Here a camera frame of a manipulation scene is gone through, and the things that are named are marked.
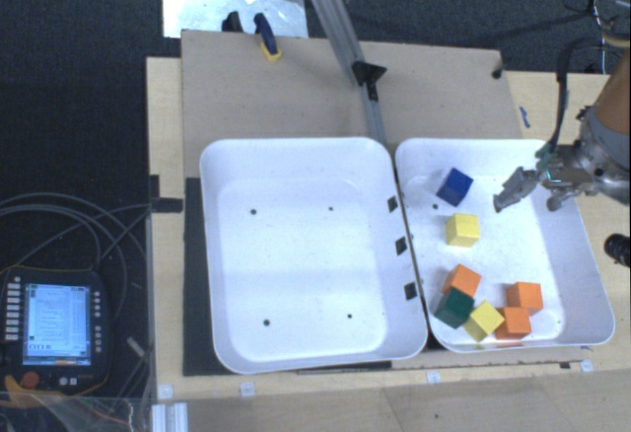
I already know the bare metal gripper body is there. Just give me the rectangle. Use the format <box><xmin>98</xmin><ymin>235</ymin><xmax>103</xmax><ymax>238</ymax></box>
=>
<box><xmin>535</xmin><ymin>143</ymin><xmax>631</xmax><ymax>205</ymax></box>

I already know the blue cube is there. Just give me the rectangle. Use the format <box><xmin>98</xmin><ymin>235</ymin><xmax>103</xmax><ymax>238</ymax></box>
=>
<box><xmin>435</xmin><ymin>167</ymin><xmax>475</xmax><ymax>208</ymax></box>

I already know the white plastic tray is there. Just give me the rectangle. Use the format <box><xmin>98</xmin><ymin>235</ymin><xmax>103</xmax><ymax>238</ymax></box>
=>
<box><xmin>198</xmin><ymin>136</ymin><xmax>430</xmax><ymax>376</ymax></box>
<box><xmin>393</xmin><ymin>137</ymin><xmax>617</xmax><ymax>355</ymax></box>

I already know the yellow cube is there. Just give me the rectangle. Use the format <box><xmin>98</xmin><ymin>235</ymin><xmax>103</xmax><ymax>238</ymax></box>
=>
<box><xmin>462</xmin><ymin>299</ymin><xmax>506</xmax><ymax>343</ymax></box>
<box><xmin>445</xmin><ymin>212</ymin><xmax>481</xmax><ymax>249</ymax></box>

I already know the orange cube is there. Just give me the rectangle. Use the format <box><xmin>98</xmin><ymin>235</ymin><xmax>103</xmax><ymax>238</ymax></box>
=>
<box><xmin>441</xmin><ymin>263</ymin><xmax>483</xmax><ymax>300</ymax></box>
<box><xmin>505</xmin><ymin>280</ymin><xmax>545</xmax><ymax>317</ymax></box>
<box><xmin>493</xmin><ymin>306</ymin><xmax>533</xmax><ymax>341</ymax></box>

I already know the green cube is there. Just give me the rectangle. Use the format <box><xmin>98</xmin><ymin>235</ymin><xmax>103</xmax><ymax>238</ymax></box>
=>
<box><xmin>433</xmin><ymin>287</ymin><xmax>476</xmax><ymax>330</ymax></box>

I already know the brown cardboard board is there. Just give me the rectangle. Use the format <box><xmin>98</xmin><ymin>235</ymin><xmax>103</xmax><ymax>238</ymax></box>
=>
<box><xmin>179</xmin><ymin>28</ymin><xmax>600</xmax><ymax>372</ymax></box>

